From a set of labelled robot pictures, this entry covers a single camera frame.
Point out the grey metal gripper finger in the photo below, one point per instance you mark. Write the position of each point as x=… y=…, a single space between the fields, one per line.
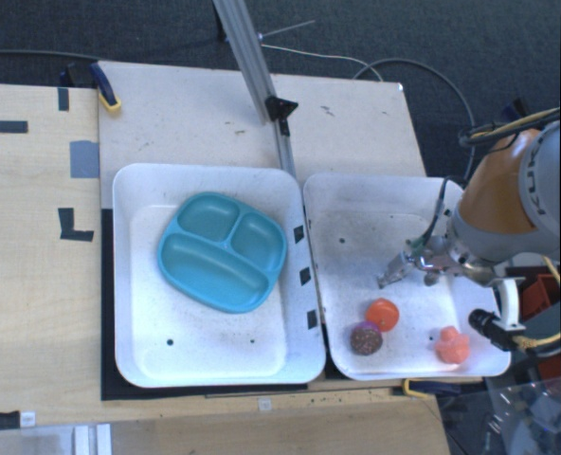
x=394 y=270
x=430 y=278

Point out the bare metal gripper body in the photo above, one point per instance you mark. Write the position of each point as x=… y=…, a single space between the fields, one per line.
x=451 y=259

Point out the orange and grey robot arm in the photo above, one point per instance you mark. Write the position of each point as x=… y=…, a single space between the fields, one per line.
x=498 y=197

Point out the orange round toy fruit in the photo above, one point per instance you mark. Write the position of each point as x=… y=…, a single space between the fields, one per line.
x=382 y=313

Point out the white plastic tray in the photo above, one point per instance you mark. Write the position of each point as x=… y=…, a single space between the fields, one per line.
x=204 y=339
x=356 y=225

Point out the pink lumpy toy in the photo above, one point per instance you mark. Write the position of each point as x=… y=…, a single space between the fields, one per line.
x=452 y=346

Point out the brown and purple doughnut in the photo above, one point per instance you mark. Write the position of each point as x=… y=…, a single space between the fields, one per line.
x=366 y=340

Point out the blue divided plate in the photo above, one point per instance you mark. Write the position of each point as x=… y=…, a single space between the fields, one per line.
x=214 y=263

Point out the pale flat board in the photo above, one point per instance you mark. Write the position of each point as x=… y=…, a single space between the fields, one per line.
x=190 y=121

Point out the black cylinder on white bracket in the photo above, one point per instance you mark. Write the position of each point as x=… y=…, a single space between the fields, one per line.
x=491 y=327

